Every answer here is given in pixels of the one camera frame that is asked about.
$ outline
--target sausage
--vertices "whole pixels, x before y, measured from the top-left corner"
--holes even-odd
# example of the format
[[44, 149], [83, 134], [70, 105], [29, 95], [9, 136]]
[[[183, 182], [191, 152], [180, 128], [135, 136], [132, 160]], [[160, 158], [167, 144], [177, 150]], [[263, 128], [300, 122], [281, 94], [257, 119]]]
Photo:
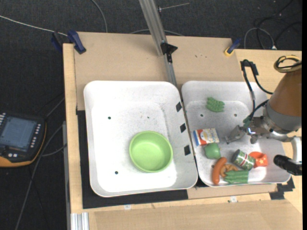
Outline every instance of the sausage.
[[220, 171], [224, 164], [227, 163], [227, 158], [221, 157], [215, 164], [212, 171], [212, 181], [215, 185], [218, 185], [220, 182]]

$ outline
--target green plate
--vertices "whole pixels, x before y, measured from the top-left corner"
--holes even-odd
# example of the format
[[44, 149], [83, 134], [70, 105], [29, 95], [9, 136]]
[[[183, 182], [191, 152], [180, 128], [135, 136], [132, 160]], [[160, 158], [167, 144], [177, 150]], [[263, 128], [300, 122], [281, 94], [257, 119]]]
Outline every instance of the green plate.
[[129, 154], [137, 168], [151, 173], [164, 170], [173, 159], [171, 144], [155, 131], [136, 134], [130, 142]]

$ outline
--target black floor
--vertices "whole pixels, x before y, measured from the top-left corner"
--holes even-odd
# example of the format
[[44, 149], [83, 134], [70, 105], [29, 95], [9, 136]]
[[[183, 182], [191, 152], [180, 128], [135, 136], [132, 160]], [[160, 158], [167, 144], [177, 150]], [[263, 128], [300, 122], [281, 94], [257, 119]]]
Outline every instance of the black floor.
[[[146, 29], [138, 0], [94, 0], [108, 32]], [[302, 50], [302, 0], [156, 0], [165, 30], [189, 36], [244, 38], [246, 48]], [[0, 16], [67, 33], [105, 32], [104, 19], [90, 0], [0, 0]], [[62, 55], [51, 32], [0, 18], [0, 111], [46, 116], [64, 97]], [[61, 103], [47, 118], [47, 139], [65, 120]], [[45, 153], [63, 145], [61, 131]], [[15, 229], [35, 163], [0, 168], [0, 229]], [[20, 220], [20, 230], [66, 229], [63, 153], [43, 157]]]

